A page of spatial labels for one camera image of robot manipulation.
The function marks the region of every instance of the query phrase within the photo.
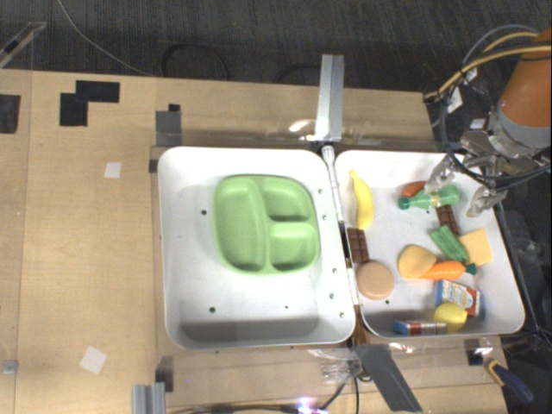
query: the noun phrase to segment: orange carrot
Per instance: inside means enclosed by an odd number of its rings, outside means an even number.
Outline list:
[[[403,187],[403,190],[400,192],[401,197],[412,198],[425,186],[425,181],[416,181],[409,183]]]
[[[460,278],[465,271],[466,268],[458,260],[444,260],[434,264],[432,268],[420,276],[420,279],[455,280]]]

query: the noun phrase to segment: white tray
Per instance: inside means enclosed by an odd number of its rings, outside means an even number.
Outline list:
[[[403,279],[398,274],[397,259],[408,244],[420,245],[437,255],[441,253],[430,239],[430,231],[439,227],[436,212],[401,210],[398,198],[402,185],[426,180],[443,156],[347,151],[336,159],[346,224],[355,227],[356,201],[348,174],[355,169],[373,193],[375,217],[366,231],[370,258],[391,268],[395,278],[395,288],[388,299],[374,301],[359,294],[365,323],[378,336],[401,337],[392,331],[394,320],[431,319],[435,310],[436,283]],[[454,206],[461,234],[485,228],[494,260],[480,267],[475,276],[464,274],[456,280],[481,292],[482,312],[479,317],[470,317],[458,334],[445,336],[485,336],[518,331],[524,323],[524,307],[494,212],[487,210],[481,216],[466,217],[471,197],[480,185],[460,174],[455,175],[453,184],[461,191],[461,200]]]
[[[158,174],[166,329],[175,343],[299,345],[351,335],[353,299],[322,159],[304,150],[175,147],[160,158]],[[284,176],[307,189],[320,229],[315,265],[267,276],[223,264],[211,219],[213,194],[221,180],[239,174]]]

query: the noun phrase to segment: green bottle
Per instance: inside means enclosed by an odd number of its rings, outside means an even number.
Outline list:
[[[430,207],[436,209],[442,205],[453,205],[460,200],[460,192],[455,185],[447,185],[439,191],[433,191],[429,195],[423,190],[419,191],[412,198],[401,197],[398,200],[398,207],[401,210],[409,209],[410,207],[418,207],[419,209],[427,210]]]

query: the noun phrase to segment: bottle cap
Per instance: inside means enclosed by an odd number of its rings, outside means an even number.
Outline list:
[[[409,198],[406,198],[406,197],[401,197],[398,199],[398,207],[401,209],[401,210],[406,210],[406,209],[409,209],[411,207],[411,201]]]
[[[467,264],[466,265],[466,273],[476,274],[477,273],[477,266],[475,264]]]

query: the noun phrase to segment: yellow cable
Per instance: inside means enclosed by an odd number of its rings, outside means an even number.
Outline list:
[[[499,44],[504,43],[505,41],[511,40],[512,38],[518,38],[518,37],[536,37],[538,34],[535,34],[534,32],[514,32],[513,34],[505,35],[504,37],[500,37],[498,40],[491,43],[489,46],[487,46],[485,49],[483,49],[483,52],[488,52],[491,49],[494,49]]]
[[[512,49],[510,51],[503,51],[503,52],[497,52],[493,53],[491,55],[488,55],[486,57],[477,59],[472,61],[471,63],[468,63],[460,71],[455,73],[452,77],[450,77],[447,82],[442,85],[438,91],[431,92],[425,96],[426,99],[437,97],[440,94],[443,94],[451,85],[454,84],[454,82],[460,78],[462,75],[464,75],[466,72],[468,72],[471,69],[474,69],[474,67],[477,67],[479,65],[482,65],[484,63],[487,63],[489,61],[493,61],[496,59],[500,59],[502,57],[507,57],[509,55],[518,55],[520,53],[527,53],[527,52],[551,52],[552,53],[552,46],[530,46],[530,47],[519,47],[517,49]]]

